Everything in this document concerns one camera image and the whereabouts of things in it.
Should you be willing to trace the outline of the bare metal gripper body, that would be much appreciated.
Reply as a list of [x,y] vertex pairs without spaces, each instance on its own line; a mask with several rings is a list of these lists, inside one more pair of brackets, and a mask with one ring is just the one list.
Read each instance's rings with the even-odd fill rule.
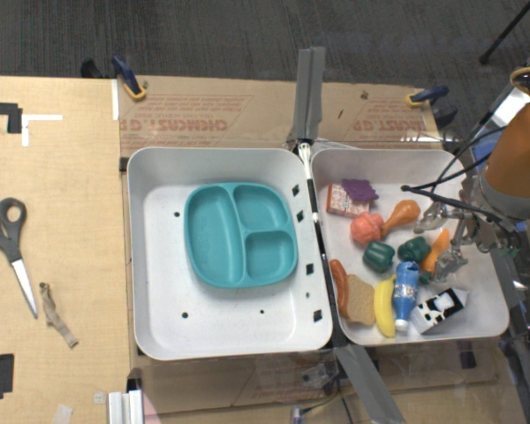
[[481,253],[497,251],[500,254],[519,252],[519,235],[484,215],[472,213],[464,223],[462,245],[475,246]]

